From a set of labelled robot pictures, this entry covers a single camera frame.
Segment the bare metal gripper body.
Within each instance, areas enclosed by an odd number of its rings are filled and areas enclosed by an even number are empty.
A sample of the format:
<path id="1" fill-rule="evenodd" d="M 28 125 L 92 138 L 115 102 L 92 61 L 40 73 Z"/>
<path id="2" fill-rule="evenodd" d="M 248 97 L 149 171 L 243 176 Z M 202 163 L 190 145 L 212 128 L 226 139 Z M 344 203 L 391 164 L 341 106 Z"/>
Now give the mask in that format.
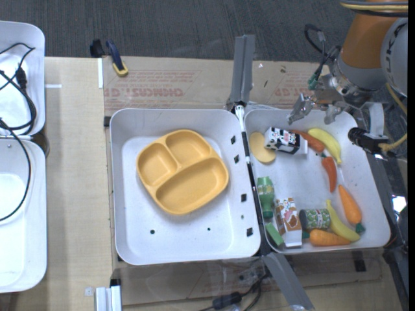
<path id="1" fill-rule="evenodd" d="M 342 75 L 327 74 L 317 81 L 314 98 L 318 105 L 361 108 L 369 101 L 369 92 L 352 84 Z"/>

